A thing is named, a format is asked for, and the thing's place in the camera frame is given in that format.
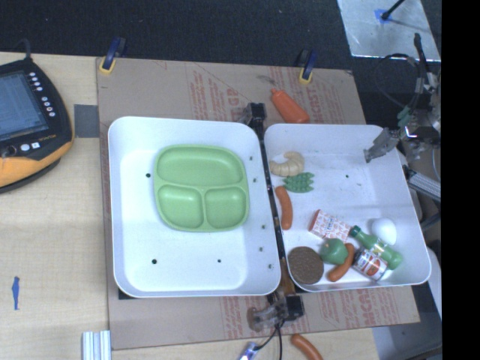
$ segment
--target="green compartment plate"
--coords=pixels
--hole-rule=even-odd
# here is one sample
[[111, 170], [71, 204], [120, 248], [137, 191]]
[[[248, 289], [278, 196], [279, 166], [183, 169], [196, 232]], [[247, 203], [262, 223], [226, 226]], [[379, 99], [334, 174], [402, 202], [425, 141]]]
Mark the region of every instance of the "green compartment plate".
[[163, 148], [154, 163], [154, 193], [162, 220], [176, 230], [233, 230], [248, 216], [245, 166], [235, 153], [212, 145]]

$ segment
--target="toy green bottle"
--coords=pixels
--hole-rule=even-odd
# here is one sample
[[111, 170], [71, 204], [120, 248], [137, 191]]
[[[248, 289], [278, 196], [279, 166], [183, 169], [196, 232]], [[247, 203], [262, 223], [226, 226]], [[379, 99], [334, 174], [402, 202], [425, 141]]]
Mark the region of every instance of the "toy green bottle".
[[372, 253], [380, 256], [388, 263], [389, 269], [397, 268], [403, 261], [403, 257], [396, 250], [392, 250], [384, 241], [375, 235], [368, 235], [359, 226], [355, 225], [349, 234], [368, 248]]

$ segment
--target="toy sausage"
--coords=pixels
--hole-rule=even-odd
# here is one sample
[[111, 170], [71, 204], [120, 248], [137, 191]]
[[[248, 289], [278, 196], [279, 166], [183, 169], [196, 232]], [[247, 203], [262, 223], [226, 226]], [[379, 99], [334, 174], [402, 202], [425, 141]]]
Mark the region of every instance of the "toy sausage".
[[330, 281], [339, 281], [347, 273], [348, 269], [352, 266], [353, 257], [355, 256], [355, 247], [353, 246], [353, 244], [346, 243], [345, 248], [348, 251], [348, 256], [346, 257], [343, 264], [337, 265], [327, 274], [327, 278]]
[[280, 202], [280, 207], [282, 209], [280, 225], [282, 226], [282, 230], [289, 230], [293, 221], [292, 200], [290, 200], [290, 195], [283, 185], [275, 188], [275, 194], [277, 195], [278, 201]]
[[320, 355], [320, 352], [318, 352], [317, 348], [315, 348], [310, 341], [300, 334], [293, 334], [290, 341], [295, 347], [301, 350], [305, 356], [307, 356], [308, 360], [323, 360], [323, 357]]

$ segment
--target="white tray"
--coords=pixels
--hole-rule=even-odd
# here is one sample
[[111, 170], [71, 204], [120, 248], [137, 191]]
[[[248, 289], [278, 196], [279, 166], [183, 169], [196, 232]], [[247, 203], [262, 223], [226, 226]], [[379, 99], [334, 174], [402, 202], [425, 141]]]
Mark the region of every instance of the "white tray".
[[[392, 246], [403, 255], [403, 262], [388, 270], [375, 282], [350, 269], [338, 282], [323, 275], [318, 283], [297, 283], [303, 290], [321, 292], [359, 288], [404, 286], [424, 283], [431, 262], [396, 149], [365, 162], [369, 149], [382, 128], [375, 125], [275, 124], [265, 132], [269, 160], [285, 161], [283, 153], [297, 151], [305, 159], [304, 171], [311, 172], [314, 190], [289, 193], [293, 207], [292, 228], [283, 231], [288, 254], [293, 248], [307, 246], [320, 250], [323, 239], [308, 232], [317, 209], [371, 233], [375, 218], [391, 218], [397, 227], [397, 242]], [[282, 185], [280, 176], [271, 175], [274, 186]], [[281, 208], [277, 201], [279, 215]], [[349, 237], [357, 248], [360, 244]], [[333, 265], [325, 264], [325, 273]]]
[[[155, 156], [175, 144], [230, 149], [245, 165], [247, 220], [226, 232], [171, 229], [155, 205]], [[252, 296], [273, 292], [280, 264], [260, 144], [247, 125], [123, 117], [109, 128], [113, 268], [130, 296]]]

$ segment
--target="table surface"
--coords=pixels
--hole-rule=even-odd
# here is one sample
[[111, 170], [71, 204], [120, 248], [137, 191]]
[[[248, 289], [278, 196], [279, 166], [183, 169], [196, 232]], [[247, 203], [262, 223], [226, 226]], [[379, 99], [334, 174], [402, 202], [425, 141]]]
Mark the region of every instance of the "table surface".
[[[0, 52], [0, 65], [24, 56]], [[98, 105], [95, 57], [32, 58], [55, 84], [71, 116], [74, 104]], [[0, 359], [81, 359], [82, 333], [109, 329], [99, 139], [76, 138], [42, 179], [0, 195], [0, 209]], [[15, 277], [18, 309], [12, 294]], [[324, 359], [378, 359], [371, 328], [305, 337]], [[289, 336], [282, 338], [284, 360], [306, 359]], [[116, 350], [112, 359], [237, 359], [248, 342]], [[276, 337], [255, 359], [278, 356]]]

